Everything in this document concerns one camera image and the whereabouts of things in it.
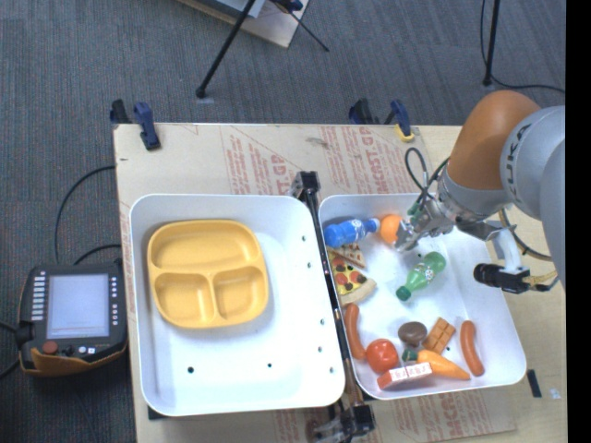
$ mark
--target sausage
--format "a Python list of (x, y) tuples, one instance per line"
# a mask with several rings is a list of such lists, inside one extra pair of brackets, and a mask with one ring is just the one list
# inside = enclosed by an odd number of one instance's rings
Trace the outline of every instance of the sausage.
[(361, 344), (359, 332), (357, 331), (357, 321), (359, 320), (359, 305), (355, 302), (349, 304), (344, 310), (344, 331), (349, 341), (351, 355), (355, 359), (365, 359), (366, 349)]
[(465, 363), (468, 365), (470, 372), (474, 376), (482, 376), (484, 374), (484, 366), (476, 352), (474, 345), (474, 336), (476, 335), (476, 326), (471, 320), (465, 320), (460, 327), (460, 344), (462, 345), (462, 354), (464, 355)]

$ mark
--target green bottle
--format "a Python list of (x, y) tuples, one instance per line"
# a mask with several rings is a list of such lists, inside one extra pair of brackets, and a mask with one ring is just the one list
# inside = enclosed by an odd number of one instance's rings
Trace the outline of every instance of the green bottle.
[(396, 296), (403, 302), (407, 301), (413, 292), (427, 287), (443, 268), (445, 257), (437, 251), (431, 251), (410, 270), (406, 276), (406, 284), (398, 288)]

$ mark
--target blue water bottle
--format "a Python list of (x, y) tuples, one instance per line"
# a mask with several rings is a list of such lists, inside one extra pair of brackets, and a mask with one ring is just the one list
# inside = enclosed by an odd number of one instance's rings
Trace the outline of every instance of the blue water bottle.
[(380, 228), (380, 220), (370, 218), (369, 220), (347, 220), (342, 223), (335, 223), (324, 229), (324, 242), (329, 247), (341, 247), (349, 245), (365, 238), (368, 233), (374, 233)]

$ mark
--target yellow plate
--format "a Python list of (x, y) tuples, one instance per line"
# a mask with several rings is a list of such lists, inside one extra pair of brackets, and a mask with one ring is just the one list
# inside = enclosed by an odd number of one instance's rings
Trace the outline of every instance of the yellow plate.
[(244, 323), (269, 299), (259, 241), (238, 221), (165, 224), (148, 243), (148, 273), (158, 310), (182, 328)]

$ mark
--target table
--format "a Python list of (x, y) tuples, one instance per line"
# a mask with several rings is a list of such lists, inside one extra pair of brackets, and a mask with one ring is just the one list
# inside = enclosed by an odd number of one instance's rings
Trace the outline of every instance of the table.
[[(431, 166), (439, 165), (452, 151), (460, 127), (417, 126), (414, 130), (414, 146), (428, 155), (432, 172)], [(140, 131), (139, 125), (114, 129), (138, 442), (306, 441), (306, 420), (314, 415), (322, 418), (326, 415), (323, 409), (149, 418), (141, 393), (134, 333), (130, 209), (138, 198), (150, 193), (282, 194), (298, 171), (318, 172), (324, 197), (413, 191), (402, 163), (407, 145), (391, 126), (156, 124), (162, 147), (147, 151)], [(547, 251), (538, 221), (516, 209), (509, 215), (528, 244)], [(490, 255), (496, 257), (492, 248)], [(523, 262), (535, 275), (551, 268), (549, 263), (529, 257)], [(541, 398), (533, 397), (524, 378), (516, 385), (478, 390), (477, 394), (444, 394), (450, 396), (448, 401), (412, 398), (372, 403), (377, 428), (358, 440), (404, 443), (474, 437), (483, 442), (567, 441), (565, 292), (558, 284), (547, 293), (507, 293), (506, 300), (527, 367), (537, 376)], [(459, 394), (466, 394), (466, 400)], [(482, 422), (470, 421), (472, 417), (460, 408), (472, 404), (486, 414)], [(430, 415), (439, 421), (429, 421)]]

